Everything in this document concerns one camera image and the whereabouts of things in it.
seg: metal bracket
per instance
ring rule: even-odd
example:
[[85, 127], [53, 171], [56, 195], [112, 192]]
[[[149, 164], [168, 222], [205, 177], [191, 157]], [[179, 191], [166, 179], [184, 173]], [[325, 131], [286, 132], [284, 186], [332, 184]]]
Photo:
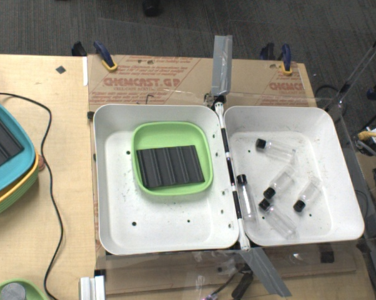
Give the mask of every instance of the metal bracket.
[[82, 277], [79, 281], [80, 300], [106, 300], [105, 277]]

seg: white plastic tray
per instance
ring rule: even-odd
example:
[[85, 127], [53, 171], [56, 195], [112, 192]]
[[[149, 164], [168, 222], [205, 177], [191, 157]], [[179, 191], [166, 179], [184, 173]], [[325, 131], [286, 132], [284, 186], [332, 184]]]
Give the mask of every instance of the white plastic tray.
[[[246, 174], [250, 193], [261, 202], [270, 180], [285, 165], [255, 150], [257, 138], [279, 140], [297, 150], [295, 184], [272, 202], [297, 224], [297, 235], [286, 239], [257, 208], [257, 226], [248, 237], [261, 246], [322, 243], [359, 238], [364, 220], [357, 202], [334, 122], [314, 107], [232, 107], [225, 125], [235, 175]], [[311, 175], [322, 180], [323, 195], [301, 213], [293, 209], [297, 195]]]
[[[214, 178], [204, 192], [185, 196], [144, 193], [134, 180], [131, 150], [136, 127], [187, 121], [205, 133]], [[99, 238], [115, 255], [224, 249], [239, 234], [219, 120], [203, 106], [108, 104], [94, 115]]]

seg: clear plastic vial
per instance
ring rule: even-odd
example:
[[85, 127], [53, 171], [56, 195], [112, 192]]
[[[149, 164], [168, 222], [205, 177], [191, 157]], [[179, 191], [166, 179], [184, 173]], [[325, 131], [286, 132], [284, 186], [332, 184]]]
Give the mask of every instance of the clear plastic vial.
[[282, 192], [291, 186], [294, 180], [295, 170], [291, 166], [285, 166], [271, 180], [269, 187], [263, 192], [266, 199], [271, 199], [277, 192]]
[[296, 149], [287, 144], [275, 140], [256, 140], [256, 150], [265, 153], [271, 158], [293, 164], [295, 162]]
[[263, 199], [259, 203], [260, 208], [265, 211], [265, 219], [277, 230], [284, 238], [290, 239], [295, 236], [296, 225], [286, 214], [278, 210], [268, 200]]
[[253, 195], [249, 192], [246, 175], [240, 174], [237, 176], [237, 182], [240, 187], [239, 201], [241, 201], [242, 218], [244, 219], [245, 225], [250, 226], [257, 220], [256, 203]]
[[303, 190], [299, 193], [294, 209], [298, 213], [302, 212], [304, 207], [322, 194], [322, 183], [317, 177], [311, 177]]

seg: wooden table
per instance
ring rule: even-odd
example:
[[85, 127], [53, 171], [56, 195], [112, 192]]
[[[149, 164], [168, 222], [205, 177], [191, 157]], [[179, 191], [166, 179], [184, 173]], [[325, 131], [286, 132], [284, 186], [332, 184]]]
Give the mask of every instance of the wooden table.
[[[253, 61], [253, 66], [263, 66], [263, 63]], [[56, 69], [60, 66], [66, 71], [59, 73]], [[307, 75], [303, 78], [309, 88]], [[52, 128], [44, 152], [53, 171], [54, 198], [64, 222], [65, 239], [49, 275], [48, 288], [58, 299], [78, 299], [79, 278], [92, 277], [96, 267], [91, 134], [87, 119], [89, 93], [83, 85], [82, 58], [0, 55], [0, 92], [32, 98], [52, 110]], [[39, 148], [48, 121], [47, 113], [29, 102], [6, 96], [0, 96], [0, 103]], [[24, 278], [43, 289], [44, 275], [58, 240], [59, 224], [49, 195], [49, 175], [43, 170], [35, 185], [0, 214], [0, 283]], [[284, 281], [292, 298], [372, 298], [361, 252], [353, 246], [350, 250], [353, 251], [352, 262], [344, 266], [351, 269], [339, 274], [297, 277], [286, 273]], [[203, 292], [215, 288], [207, 286]], [[229, 299], [226, 296], [230, 292], [220, 295], [220, 299]], [[250, 294], [262, 299], [280, 299], [267, 295], [259, 282], [253, 283]], [[197, 290], [165, 290], [110, 298], [195, 299], [197, 296]]]

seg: gray duct tape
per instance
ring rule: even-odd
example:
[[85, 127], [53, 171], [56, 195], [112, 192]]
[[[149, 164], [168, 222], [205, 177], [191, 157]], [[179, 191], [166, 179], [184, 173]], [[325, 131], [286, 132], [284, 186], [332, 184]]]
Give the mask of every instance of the gray duct tape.
[[270, 294], [291, 297], [290, 291], [261, 247], [240, 251], [240, 255]]
[[225, 96], [231, 90], [232, 36], [215, 36], [213, 50], [213, 96]]

